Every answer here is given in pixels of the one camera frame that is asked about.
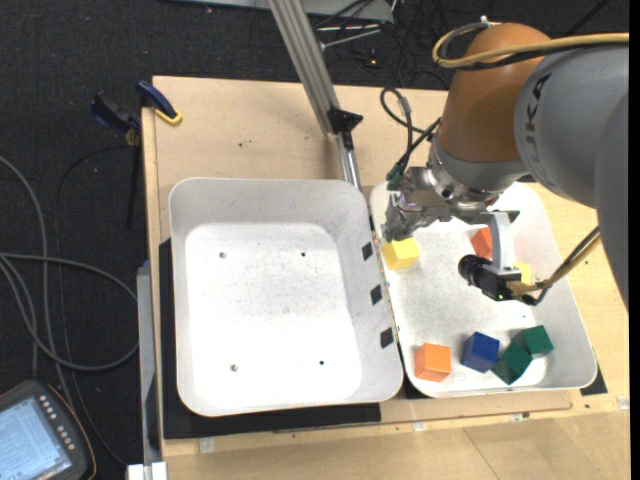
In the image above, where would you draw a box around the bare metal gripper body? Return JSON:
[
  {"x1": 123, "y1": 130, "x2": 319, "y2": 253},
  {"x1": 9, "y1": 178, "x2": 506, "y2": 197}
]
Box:
[{"x1": 387, "y1": 166, "x2": 500, "y2": 227}]

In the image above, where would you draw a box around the orange cube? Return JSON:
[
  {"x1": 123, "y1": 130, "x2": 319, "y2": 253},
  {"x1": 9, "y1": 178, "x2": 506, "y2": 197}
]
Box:
[
  {"x1": 470, "y1": 226, "x2": 494, "y2": 260},
  {"x1": 413, "y1": 342, "x2": 453, "y2": 383}
]

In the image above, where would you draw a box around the white plastic tray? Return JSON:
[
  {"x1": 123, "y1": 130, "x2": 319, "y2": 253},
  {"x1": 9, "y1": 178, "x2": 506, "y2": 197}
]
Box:
[
  {"x1": 168, "y1": 176, "x2": 405, "y2": 418},
  {"x1": 368, "y1": 180, "x2": 599, "y2": 399}
]

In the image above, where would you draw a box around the blue cube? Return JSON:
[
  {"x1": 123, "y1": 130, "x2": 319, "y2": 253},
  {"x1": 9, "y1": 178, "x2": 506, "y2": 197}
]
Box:
[{"x1": 460, "y1": 331, "x2": 501, "y2": 374}]

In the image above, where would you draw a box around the green cube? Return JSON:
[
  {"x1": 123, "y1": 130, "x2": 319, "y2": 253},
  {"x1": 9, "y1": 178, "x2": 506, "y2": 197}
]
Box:
[
  {"x1": 490, "y1": 341, "x2": 534, "y2": 386},
  {"x1": 512, "y1": 324, "x2": 555, "y2": 359}
]

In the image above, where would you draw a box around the pale wood board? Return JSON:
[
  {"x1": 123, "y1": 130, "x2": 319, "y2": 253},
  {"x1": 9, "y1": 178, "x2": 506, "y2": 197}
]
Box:
[{"x1": 141, "y1": 75, "x2": 630, "y2": 459}]

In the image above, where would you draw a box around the black cylinder on white bracket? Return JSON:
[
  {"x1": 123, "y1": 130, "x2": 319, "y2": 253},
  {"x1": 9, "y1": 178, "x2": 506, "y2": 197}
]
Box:
[{"x1": 457, "y1": 210, "x2": 534, "y2": 303}]

